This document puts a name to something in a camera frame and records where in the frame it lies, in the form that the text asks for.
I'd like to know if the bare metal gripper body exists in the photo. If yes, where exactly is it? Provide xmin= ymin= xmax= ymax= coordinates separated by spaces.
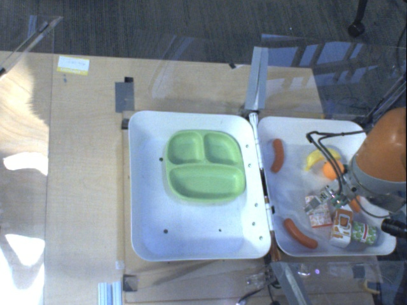
xmin=329 ymin=169 xmax=360 ymax=208

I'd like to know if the orange and white carton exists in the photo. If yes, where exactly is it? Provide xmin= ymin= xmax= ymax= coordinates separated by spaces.
xmin=304 ymin=194 xmax=333 ymax=229
xmin=328 ymin=208 xmax=354 ymax=249

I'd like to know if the orange carrot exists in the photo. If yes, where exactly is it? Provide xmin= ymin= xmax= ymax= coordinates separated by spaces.
xmin=348 ymin=195 xmax=362 ymax=214

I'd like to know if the orange ball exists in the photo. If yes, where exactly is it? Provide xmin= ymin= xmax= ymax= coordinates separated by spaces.
xmin=322 ymin=159 xmax=346 ymax=181

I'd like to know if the white plastic tray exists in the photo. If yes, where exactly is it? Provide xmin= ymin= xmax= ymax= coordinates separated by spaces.
xmin=128 ymin=110 xmax=272 ymax=262
xmin=256 ymin=116 xmax=398 ymax=257

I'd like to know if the red sausage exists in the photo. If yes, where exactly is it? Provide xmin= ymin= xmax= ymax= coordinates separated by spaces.
xmin=283 ymin=218 xmax=319 ymax=250
xmin=270 ymin=138 xmax=285 ymax=174

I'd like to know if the yellow banana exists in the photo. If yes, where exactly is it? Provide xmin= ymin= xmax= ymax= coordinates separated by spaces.
xmin=304 ymin=148 xmax=343 ymax=172

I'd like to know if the green and white can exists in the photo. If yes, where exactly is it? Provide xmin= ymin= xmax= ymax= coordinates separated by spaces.
xmin=350 ymin=220 xmax=380 ymax=246

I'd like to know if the green divided plate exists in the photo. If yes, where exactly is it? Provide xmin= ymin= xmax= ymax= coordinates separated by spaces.
xmin=164 ymin=129 xmax=247 ymax=204

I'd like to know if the black cylinder on white bracket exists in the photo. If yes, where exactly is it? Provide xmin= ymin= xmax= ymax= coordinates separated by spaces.
xmin=380 ymin=217 xmax=407 ymax=238

